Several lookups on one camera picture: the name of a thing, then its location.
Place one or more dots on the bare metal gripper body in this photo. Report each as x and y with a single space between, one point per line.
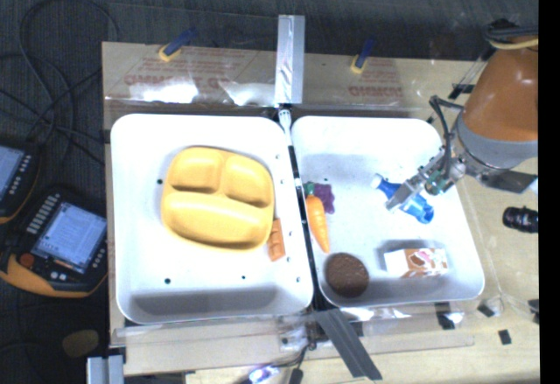
438 179

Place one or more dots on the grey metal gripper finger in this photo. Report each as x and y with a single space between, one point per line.
403 194

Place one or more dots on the blue bottle white cap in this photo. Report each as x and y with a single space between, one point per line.
421 208

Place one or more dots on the white plastic tray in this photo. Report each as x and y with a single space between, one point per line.
210 281
359 150

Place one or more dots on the white and orange carton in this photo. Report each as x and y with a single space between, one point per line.
415 263

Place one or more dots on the purple toy grapes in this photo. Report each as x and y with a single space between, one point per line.
327 196

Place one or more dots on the orange toy carrot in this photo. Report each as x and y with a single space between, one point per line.
317 216

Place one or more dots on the brown round biscuit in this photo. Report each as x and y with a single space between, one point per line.
347 275

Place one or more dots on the brown cardboard board red print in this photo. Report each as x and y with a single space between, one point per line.
376 76

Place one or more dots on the orange toy bread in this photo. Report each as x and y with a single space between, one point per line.
276 242

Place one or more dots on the yellow divided plate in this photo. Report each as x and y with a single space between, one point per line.
214 207

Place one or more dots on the black cylinder on white bracket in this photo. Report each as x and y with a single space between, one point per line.
520 219

